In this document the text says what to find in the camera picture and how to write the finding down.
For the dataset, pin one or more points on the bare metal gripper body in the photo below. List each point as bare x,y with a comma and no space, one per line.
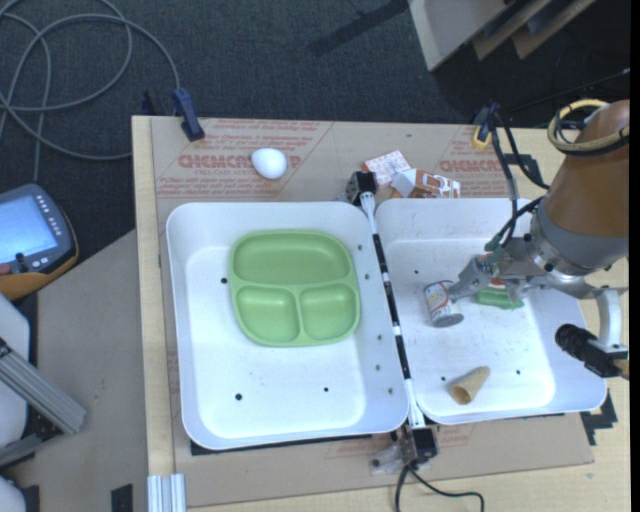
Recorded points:
545,272

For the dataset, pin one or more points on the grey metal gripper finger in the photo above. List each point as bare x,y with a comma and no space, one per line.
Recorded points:
515,289
467,282

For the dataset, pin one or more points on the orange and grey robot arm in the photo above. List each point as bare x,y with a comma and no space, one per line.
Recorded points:
590,200

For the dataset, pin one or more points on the green toy vegetable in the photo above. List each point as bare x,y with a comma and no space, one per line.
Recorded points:
495,300

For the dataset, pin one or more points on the small white and yellow can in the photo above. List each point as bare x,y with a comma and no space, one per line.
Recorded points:
442,306

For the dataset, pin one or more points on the white plastic tray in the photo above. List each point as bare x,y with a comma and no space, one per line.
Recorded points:
280,390
500,360

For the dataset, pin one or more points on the thin black and white rod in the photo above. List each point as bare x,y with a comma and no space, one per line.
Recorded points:
395,320

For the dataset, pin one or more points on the tan ice cream cone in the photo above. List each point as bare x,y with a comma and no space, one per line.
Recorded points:
470,384

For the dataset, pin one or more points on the orange and white carton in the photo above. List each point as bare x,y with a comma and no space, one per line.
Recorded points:
430,183

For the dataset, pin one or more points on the orange and white packet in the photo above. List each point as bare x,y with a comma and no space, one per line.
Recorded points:
385,165

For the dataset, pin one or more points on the green divided plate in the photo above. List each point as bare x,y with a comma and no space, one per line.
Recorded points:
292,287

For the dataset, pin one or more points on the white egg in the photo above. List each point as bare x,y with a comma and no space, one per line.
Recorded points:
269,162

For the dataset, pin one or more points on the brown cardboard board red print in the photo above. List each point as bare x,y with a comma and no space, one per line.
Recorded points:
300,480

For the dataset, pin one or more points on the black cylinder on white bracket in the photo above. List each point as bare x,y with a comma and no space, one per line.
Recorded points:
602,352

